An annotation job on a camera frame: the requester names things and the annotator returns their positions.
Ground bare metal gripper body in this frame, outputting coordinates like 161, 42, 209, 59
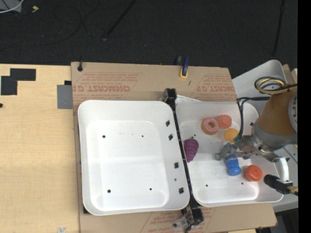
233, 135, 280, 163

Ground yellow orange ball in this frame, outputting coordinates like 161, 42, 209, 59
224, 128, 240, 143

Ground blue bottle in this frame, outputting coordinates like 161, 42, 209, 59
224, 153, 242, 177

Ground orange tomato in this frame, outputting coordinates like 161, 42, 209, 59
244, 165, 263, 182

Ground orange pink cupcake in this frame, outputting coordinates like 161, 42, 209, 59
217, 115, 233, 130

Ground pink doughnut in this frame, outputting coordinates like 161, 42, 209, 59
201, 117, 220, 136

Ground purple grapes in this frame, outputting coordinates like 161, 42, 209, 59
183, 136, 200, 163

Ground white plastic tray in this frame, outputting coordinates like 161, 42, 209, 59
174, 100, 284, 208
77, 100, 190, 216

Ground thin black and white rod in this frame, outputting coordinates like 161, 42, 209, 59
169, 98, 195, 211

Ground brown cardboard board red print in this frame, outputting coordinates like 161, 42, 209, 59
70, 61, 278, 233

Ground black cylinder on white bracket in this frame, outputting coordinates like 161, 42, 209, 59
263, 156, 294, 195

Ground black block with thin wires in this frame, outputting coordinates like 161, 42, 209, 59
188, 206, 205, 226
160, 88, 177, 104

